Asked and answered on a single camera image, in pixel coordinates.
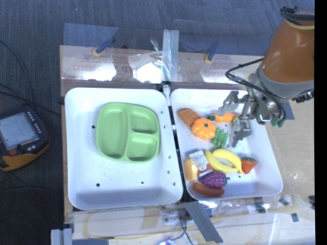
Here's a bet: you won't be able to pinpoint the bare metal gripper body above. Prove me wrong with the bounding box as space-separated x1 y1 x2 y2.
240 73 284 125

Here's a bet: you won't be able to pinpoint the orange carrot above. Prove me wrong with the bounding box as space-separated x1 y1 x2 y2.
207 112 240 124

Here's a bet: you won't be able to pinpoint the green pea pods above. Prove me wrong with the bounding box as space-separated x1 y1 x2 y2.
212 128 229 149

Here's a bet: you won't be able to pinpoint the yellow banana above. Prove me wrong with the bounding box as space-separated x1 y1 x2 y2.
204 148 244 175

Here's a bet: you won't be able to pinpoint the red strawberry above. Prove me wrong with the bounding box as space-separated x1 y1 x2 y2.
241 157 257 175

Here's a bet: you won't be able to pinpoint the orange pumpkin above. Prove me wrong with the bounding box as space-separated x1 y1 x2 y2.
191 117 217 140

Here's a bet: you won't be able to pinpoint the white plastic tray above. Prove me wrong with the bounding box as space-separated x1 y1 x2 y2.
64 87 184 211
169 88 284 201

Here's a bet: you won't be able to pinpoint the brown waffle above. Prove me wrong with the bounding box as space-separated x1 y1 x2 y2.
178 108 201 127

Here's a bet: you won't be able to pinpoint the white and red carton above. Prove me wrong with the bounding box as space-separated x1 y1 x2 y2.
188 150 214 178

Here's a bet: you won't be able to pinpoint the purple grapes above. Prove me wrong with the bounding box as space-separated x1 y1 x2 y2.
199 171 230 189

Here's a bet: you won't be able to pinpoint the yellow bread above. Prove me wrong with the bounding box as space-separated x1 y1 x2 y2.
183 159 199 182

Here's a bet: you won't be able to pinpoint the brown sausage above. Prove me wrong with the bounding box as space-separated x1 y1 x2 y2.
192 182 225 198

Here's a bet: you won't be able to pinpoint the green divided plate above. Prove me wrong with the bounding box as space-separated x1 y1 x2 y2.
96 102 161 163

